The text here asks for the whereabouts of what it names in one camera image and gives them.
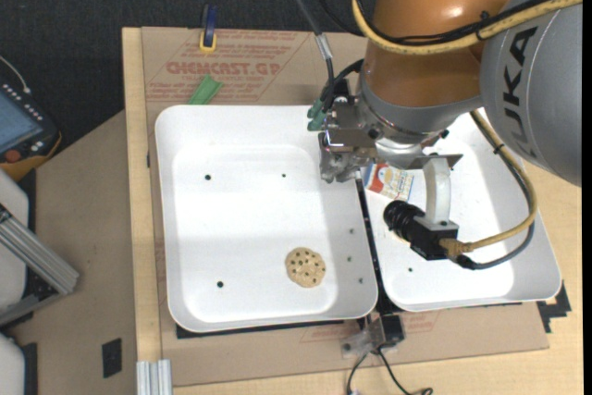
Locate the green flat strip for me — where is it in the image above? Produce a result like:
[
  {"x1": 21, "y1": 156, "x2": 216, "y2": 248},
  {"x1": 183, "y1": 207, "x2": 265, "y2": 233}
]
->
[{"x1": 186, "y1": 74, "x2": 225, "y2": 105}]

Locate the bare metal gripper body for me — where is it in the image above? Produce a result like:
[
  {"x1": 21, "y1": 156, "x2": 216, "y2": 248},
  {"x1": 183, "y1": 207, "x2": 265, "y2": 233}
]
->
[{"x1": 317, "y1": 99, "x2": 439, "y2": 169}]

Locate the small white printed carton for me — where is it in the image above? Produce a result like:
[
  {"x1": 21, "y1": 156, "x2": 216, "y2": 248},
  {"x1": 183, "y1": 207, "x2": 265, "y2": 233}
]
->
[{"x1": 364, "y1": 163, "x2": 415, "y2": 203}]

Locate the white plastic tray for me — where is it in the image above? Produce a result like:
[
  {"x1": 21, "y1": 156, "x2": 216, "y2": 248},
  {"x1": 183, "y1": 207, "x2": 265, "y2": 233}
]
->
[
  {"x1": 154, "y1": 104, "x2": 379, "y2": 334},
  {"x1": 358, "y1": 106, "x2": 563, "y2": 314}
]

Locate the thin black rod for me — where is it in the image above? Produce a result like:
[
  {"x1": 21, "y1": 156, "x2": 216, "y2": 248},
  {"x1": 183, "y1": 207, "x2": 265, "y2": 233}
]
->
[{"x1": 354, "y1": 170, "x2": 388, "y2": 316}]

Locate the tan chocolate chip biscuit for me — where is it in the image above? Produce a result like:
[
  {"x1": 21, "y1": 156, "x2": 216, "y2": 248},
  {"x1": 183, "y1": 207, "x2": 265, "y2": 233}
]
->
[{"x1": 284, "y1": 246, "x2": 327, "y2": 290}]

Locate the black block with thin wires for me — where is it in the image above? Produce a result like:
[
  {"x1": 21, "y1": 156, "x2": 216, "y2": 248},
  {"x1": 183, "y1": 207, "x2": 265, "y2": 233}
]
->
[{"x1": 369, "y1": 314, "x2": 407, "y2": 347}]

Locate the brown cardboard board red print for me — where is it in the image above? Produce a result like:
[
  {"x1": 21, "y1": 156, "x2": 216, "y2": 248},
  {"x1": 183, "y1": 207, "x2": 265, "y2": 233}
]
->
[{"x1": 141, "y1": 26, "x2": 551, "y2": 388}]

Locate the black cylinder on white bracket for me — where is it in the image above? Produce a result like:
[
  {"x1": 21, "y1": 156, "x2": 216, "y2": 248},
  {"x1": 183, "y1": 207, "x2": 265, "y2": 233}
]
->
[{"x1": 382, "y1": 154, "x2": 464, "y2": 263}]

